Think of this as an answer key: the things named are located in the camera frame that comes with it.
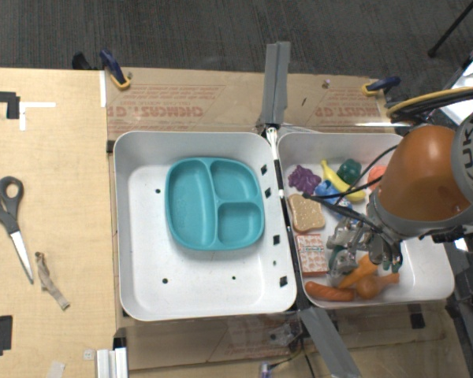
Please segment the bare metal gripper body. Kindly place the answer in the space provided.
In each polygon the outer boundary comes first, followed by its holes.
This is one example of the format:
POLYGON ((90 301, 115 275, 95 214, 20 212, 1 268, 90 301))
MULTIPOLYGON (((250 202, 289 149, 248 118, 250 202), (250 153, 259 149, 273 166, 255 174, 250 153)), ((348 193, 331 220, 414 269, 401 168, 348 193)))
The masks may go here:
POLYGON ((385 271, 399 271, 402 266, 401 242, 401 239, 383 232, 364 228, 356 248, 367 252, 371 263, 381 265, 385 271))

